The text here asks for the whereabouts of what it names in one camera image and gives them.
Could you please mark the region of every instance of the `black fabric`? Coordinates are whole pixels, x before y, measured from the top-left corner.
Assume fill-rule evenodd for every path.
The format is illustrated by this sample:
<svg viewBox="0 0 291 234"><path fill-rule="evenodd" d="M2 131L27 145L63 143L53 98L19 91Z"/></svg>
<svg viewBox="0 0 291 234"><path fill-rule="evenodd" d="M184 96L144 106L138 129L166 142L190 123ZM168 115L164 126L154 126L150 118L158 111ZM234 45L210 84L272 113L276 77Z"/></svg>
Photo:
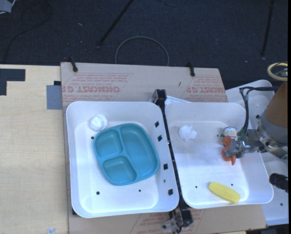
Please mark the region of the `black fabric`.
<svg viewBox="0 0 291 234"><path fill-rule="evenodd" d="M274 0L265 59L260 55L271 0L17 0L0 15L0 63L75 62L218 68L226 89L288 61L288 0Z"/></svg>

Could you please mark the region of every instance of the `blue bowl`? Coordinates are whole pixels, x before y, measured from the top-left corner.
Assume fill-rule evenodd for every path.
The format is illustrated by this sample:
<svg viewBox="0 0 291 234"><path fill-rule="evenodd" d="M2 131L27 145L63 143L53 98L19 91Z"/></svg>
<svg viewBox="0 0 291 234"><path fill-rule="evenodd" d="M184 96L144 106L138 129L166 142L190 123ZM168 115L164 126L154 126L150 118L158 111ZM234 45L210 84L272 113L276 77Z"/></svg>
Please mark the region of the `blue bowl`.
<svg viewBox="0 0 291 234"><path fill-rule="evenodd" d="M127 123L98 133L93 148L105 177L114 185L147 179L159 168L156 149L146 131Z"/></svg>

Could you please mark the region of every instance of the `cardboard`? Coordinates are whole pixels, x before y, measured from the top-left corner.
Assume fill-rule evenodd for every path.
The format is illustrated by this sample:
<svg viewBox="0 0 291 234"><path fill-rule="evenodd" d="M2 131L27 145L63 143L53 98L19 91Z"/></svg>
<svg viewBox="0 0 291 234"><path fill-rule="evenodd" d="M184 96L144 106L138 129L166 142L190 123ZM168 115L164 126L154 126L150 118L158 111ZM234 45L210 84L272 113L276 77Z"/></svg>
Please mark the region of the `cardboard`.
<svg viewBox="0 0 291 234"><path fill-rule="evenodd" d="M62 104L65 136L68 220L70 234L162 234L168 213L129 214L82 218L73 214L70 195L69 151L66 108L78 100L149 101L155 89L187 101L228 102L220 72L215 68L195 68L195 76L186 67L61 63ZM261 205L191 209L194 222L182 234L210 234L266 228Z"/></svg>

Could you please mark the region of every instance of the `white tray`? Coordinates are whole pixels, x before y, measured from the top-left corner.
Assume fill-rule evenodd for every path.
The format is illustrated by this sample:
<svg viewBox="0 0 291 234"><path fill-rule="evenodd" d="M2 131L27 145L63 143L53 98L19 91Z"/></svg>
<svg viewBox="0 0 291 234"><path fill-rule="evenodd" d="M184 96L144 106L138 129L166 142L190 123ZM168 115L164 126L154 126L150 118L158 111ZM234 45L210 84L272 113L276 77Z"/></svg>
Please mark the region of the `white tray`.
<svg viewBox="0 0 291 234"><path fill-rule="evenodd" d="M272 185L260 153L246 153L234 165L222 158L224 146L220 135L224 128L232 126L240 130L245 121L245 110L239 104L172 103L166 107L166 118L183 199L189 206L203 209L272 200ZM178 129L183 125L193 126L196 139L184 142L179 137ZM208 189L211 181L236 190L241 195L240 201L229 203L211 193Z"/></svg>
<svg viewBox="0 0 291 234"><path fill-rule="evenodd" d="M140 182L111 184L99 167L93 150L98 132L89 121L96 114L108 119L108 127L135 123L150 136L160 166L157 173ZM71 199L74 211L91 218L135 213L168 212L177 207L179 192L169 152L161 110L151 102L76 101L66 111Z"/></svg>

